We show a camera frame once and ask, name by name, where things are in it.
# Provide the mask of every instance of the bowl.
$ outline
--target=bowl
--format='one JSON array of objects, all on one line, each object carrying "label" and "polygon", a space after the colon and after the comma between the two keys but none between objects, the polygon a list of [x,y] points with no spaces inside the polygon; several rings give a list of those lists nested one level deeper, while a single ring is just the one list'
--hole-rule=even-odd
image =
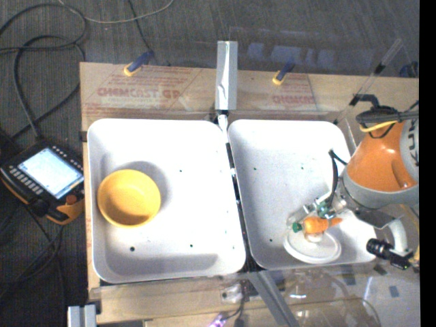
[{"label": "bowl", "polygon": [[161,194],[155,181],[145,173],[118,170],[100,183],[97,205],[112,225],[133,228],[147,224],[156,216]]}]

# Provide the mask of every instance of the floor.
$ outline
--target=floor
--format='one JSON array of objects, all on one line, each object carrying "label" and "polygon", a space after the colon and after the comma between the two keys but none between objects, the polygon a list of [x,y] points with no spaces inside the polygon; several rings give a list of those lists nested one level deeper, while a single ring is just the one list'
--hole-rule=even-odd
[{"label": "floor", "polygon": [[[294,72],[369,76],[384,60],[382,76],[400,76],[405,65],[420,59],[420,0],[174,0],[165,10],[137,22],[109,21],[157,11],[171,0],[131,0],[134,12],[128,0],[60,1],[73,10],[59,5],[59,0],[0,0],[1,163],[14,150],[35,142],[14,77],[37,132],[80,155],[81,61],[128,64],[153,50],[152,64],[215,68],[219,40],[238,42],[239,69],[276,71],[291,59]],[[53,48],[74,40],[70,47]],[[392,49],[397,40],[401,47]],[[29,42],[28,46],[50,49],[18,51]],[[57,235],[56,224],[45,218],[39,221],[50,238]],[[27,210],[0,186],[0,292],[8,289],[1,293],[0,326],[64,326],[64,308],[86,304],[83,216],[63,230],[59,261],[10,285],[47,244]],[[360,326],[420,325],[418,273],[389,268],[388,276],[383,276],[371,269],[362,273],[361,280],[356,277],[355,286],[342,280],[347,287],[358,287],[358,297],[364,294],[379,316],[379,321],[369,317],[366,324],[359,321]],[[344,317],[348,308],[341,304],[333,302],[324,310],[295,305],[295,312],[300,311],[301,326],[314,326],[317,318],[323,326],[357,326],[352,313]],[[361,300],[351,306],[375,315]],[[336,320],[330,321],[329,313]],[[188,317],[156,320],[147,326],[207,326],[213,316],[190,318],[191,322]],[[247,321],[246,325],[257,326],[254,318]],[[270,317],[263,321],[263,326],[275,326]]]}]

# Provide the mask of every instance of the orange object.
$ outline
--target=orange object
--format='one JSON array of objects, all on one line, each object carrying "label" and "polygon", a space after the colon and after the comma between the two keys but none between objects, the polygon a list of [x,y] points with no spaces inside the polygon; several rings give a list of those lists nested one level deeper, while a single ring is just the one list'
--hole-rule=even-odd
[{"label": "orange object", "polygon": [[[407,171],[400,151],[404,123],[395,124],[383,138],[367,135],[347,165],[349,177],[362,187],[378,191],[400,191],[417,184]],[[383,135],[388,127],[373,131]]]},{"label": "orange object", "polygon": [[325,232],[328,228],[342,222],[342,218],[325,219],[319,217],[307,217],[303,221],[303,228],[306,234],[317,234]]}]

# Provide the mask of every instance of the white cable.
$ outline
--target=white cable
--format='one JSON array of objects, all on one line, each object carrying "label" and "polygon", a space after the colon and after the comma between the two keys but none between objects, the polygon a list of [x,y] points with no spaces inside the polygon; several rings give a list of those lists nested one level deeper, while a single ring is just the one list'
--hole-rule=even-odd
[{"label": "white cable", "polygon": [[[62,5],[65,5],[65,3],[62,0],[57,0],[59,3],[61,3]],[[123,20],[95,20],[89,17],[84,17],[84,19],[90,21],[90,22],[94,22],[94,23],[100,23],[100,24],[116,24],[116,23],[126,23],[126,22],[132,22],[134,20],[138,20],[141,18],[146,18],[149,16],[152,16],[153,14],[158,14],[159,12],[162,12],[164,10],[166,10],[167,8],[169,8],[171,6],[171,4],[174,2],[174,0],[170,0],[170,2],[168,4],[166,4],[165,6],[163,6],[162,8],[154,11],[154,12],[150,12],[148,14],[143,14],[141,16],[135,17],[135,18],[130,18],[130,19],[123,19]]]}]

